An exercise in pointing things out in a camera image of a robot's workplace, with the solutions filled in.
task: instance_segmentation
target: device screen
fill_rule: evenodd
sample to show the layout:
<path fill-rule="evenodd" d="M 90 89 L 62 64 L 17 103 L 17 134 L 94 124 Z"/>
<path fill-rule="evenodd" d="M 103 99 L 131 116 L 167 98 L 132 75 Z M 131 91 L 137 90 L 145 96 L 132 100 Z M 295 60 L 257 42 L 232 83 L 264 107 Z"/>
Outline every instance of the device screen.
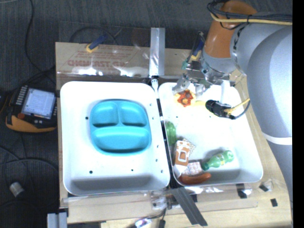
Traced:
<path fill-rule="evenodd" d="M 21 112 L 51 119 L 55 99 L 55 94 L 52 92 L 29 88 Z"/>

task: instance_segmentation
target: blue plate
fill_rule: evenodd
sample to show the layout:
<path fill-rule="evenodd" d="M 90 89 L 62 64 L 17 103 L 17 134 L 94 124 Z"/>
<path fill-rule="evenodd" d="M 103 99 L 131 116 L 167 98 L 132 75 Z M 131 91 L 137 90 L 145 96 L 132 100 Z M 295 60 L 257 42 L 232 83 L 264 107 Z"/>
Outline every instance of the blue plate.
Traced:
<path fill-rule="evenodd" d="M 105 154 L 138 153 L 151 144 L 145 109 L 127 100 L 105 100 L 96 104 L 90 114 L 90 133 L 94 147 Z"/>

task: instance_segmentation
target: green toy bottle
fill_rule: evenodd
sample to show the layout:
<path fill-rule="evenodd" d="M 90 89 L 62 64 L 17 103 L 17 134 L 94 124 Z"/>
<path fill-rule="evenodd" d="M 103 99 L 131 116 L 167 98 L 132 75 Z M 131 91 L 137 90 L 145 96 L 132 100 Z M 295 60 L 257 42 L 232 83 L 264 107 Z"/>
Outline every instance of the green toy bottle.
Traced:
<path fill-rule="evenodd" d="M 210 167 L 220 167 L 227 162 L 232 162 L 234 160 L 234 155 L 230 150 L 226 150 L 223 153 L 216 154 L 210 158 L 206 163 L 202 164 L 202 169 L 204 171 L 208 170 Z"/>
<path fill-rule="evenodd" d="M 177 141 L 176 130 L 172 122 L 165 122 L 166 133 L 169 145 L 173 145 Z"/>

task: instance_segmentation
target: gray robot arm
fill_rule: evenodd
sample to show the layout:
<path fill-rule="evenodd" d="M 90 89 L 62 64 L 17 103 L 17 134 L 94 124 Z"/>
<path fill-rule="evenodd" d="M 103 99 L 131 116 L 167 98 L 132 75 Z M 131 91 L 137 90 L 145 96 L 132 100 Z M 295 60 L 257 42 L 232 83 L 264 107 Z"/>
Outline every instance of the gray robot arm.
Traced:
<path fill-rule="evenodd" d="M 231 55 L 247 75 L 251 105 L 286 181 L 293 216 L 292 26 L 240 29 L 232 37 Z"/>

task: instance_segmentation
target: blue clip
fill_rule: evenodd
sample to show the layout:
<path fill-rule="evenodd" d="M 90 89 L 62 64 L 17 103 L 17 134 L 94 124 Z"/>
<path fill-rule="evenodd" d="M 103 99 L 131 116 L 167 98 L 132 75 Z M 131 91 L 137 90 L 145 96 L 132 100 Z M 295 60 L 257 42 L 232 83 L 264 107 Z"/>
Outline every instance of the blue clip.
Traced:
<path fill-rule="evenodd" d="M 91 44 L 86 46 L 86 50 L 89 53 L 92 53 L 94 50 L 98 48 L 98 45 L 103 43 L 106 39 L 106 35 L 102 35 L 99 38 L 97 38 L 95 41 L 93 41 Z"/>

